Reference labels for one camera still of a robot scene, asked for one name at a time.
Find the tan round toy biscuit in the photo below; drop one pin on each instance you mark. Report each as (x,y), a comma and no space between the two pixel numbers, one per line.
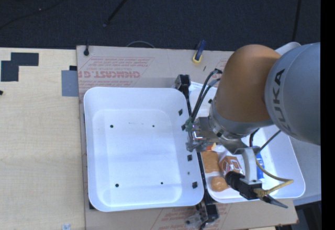
(218,184)

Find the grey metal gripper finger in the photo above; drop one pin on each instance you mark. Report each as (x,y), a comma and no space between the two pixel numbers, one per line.
(193,146)

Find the black cylinder on white bracket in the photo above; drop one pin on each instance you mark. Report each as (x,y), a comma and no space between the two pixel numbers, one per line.
(242,184)

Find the small orange and white item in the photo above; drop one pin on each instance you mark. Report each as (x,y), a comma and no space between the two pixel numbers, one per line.
(211,147)

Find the white plastic tray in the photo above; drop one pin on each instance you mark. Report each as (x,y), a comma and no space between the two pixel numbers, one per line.
(136,150)
(285,171)

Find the orange and white packet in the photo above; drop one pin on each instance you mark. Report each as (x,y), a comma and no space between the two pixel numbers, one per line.
(231,163)

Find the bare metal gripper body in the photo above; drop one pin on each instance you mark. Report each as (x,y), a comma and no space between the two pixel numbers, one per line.
(206,129)

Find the thin black rod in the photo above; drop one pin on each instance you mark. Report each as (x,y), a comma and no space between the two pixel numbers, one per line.
(203,184)

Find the brown cardboard board red print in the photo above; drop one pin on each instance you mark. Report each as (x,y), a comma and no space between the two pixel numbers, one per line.
(157,72)

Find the tan toy bread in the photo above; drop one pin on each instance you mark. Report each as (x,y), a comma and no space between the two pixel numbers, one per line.
(210,162)

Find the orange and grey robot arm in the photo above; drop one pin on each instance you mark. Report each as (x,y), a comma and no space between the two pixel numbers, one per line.
(261,87)

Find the blue and white packet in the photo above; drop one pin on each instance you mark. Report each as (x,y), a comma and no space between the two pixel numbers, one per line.
(260,168)

